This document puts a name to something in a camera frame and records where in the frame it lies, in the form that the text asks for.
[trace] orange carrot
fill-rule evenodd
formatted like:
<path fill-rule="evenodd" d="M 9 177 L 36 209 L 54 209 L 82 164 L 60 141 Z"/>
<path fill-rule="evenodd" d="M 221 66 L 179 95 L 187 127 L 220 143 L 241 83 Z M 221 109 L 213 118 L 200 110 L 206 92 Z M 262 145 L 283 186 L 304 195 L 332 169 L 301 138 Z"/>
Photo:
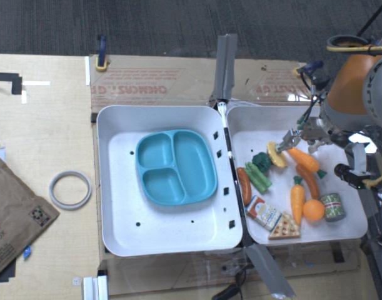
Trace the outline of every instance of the orange carrot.
<path fill-rule="evenodd" d="M 303 152 L 295 147 L 286 150 L 287 153 L 291 155 L 291 157 L 300 164 L 303 164 L 306 169 L 311 171 L 312 173 L 316 173 L 320 170 L 320 165 L 314 157 L 310 154 Z"/>
<path fill-rule="evenodd" d="M 305 200 L 304 187 L 300 185 L 302 178 L 295 176 L 293 177 L 295 184 L 291 188 L 291 209 L 292 216 L 296 223 L 300 226 L 302 215 L 303 215 L 303 205 Z"/>
<path fill-rule="evenodd" d="M 320 197 L 320 190 L 318 188 L 318 184 L 314 178 L 313 173 L 310 170 L 306 169 L 305 166 L 301 163 L 298 163 L 295 169 L 308 184 L 311 197 L 313 199 L 318 199 Z"/>

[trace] wooden table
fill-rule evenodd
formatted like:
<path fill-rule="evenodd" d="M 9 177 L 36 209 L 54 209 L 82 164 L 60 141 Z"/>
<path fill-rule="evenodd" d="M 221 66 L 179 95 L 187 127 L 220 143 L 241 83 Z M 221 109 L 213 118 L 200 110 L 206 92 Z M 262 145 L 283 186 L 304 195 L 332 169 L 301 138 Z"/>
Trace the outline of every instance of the wooden table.
<path fill-rule="evenodd" d="M 86 57 L 0 54 L 0 72 L 19 73 L 23 81 L 50 82 L 50 86 L 26 86 L 26 104 L 22 104 L 21 96 L 11 94 L 11 83 L 0 81 L 0 143 L 6 148 L 7 165 L 48 201 L 49 183 L 61 171 L 81 171 L 93 183 L 93 194 L 85 206 L 76 211 L 60 209 L 58 219 L 31 244 L 30 257 L 17 258 L 16 276 L 0 283 L 0 299 L 77 300 L 81 299 L 82 278 L 96 276 L 100 226 L 91 88 L 86 84 L 85 63 Z M 209 74 L 208 84 L 214 78 Z M 56 196 L 66 203 L 85 195 L 84 184 L 76 178 L 58 184 Z M 289 283 L 298 299 L 376 299 L 362 252 L 359 261 L 358 270 L 292 277 Z M 210 299 L 224 287 L 128 294 L 114 299 Z M 249 282 L 243 288 L 245 299 L 256 295 L 273 299 L 262 281 Z"/>

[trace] orange fruit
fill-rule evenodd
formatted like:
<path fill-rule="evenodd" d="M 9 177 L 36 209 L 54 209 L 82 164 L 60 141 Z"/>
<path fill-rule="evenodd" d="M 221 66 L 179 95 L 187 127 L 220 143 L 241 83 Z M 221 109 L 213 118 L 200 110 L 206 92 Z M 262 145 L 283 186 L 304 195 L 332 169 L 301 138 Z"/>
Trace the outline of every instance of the orange fruit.
<path fill-rule="evenodd" d="M 310 221 L 320 220 L 324 216 L 324 204 L 315 199 L 307 200 L 303 205 L 303 216 Z"/>

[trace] blue plate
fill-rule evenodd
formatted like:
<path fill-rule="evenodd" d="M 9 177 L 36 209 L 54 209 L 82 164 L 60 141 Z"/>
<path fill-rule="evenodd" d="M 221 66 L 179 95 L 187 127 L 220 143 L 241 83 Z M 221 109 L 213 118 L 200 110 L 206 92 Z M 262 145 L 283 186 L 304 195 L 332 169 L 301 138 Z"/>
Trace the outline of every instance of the blue plate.
<path fill-rule="evenodd" d="M 217 174 L 203 137 L 186 129 L 143 137 L 136 146 L 136 166 L 145 195 L 162 206 L 196 203 L 217 188 Z"/>

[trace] green can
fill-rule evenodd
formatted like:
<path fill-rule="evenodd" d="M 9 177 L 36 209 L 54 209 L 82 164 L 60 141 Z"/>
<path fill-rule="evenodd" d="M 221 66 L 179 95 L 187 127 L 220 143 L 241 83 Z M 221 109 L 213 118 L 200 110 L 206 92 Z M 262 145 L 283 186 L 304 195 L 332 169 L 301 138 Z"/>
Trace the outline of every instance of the green can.
<path fill-rule="evenodd" d="M 330 193 L 320 197 L 325 207 L 324 218 L 326 221 L 333 222 L 345 218 L 345 211 L 341 204 L 338 193 Z"/>

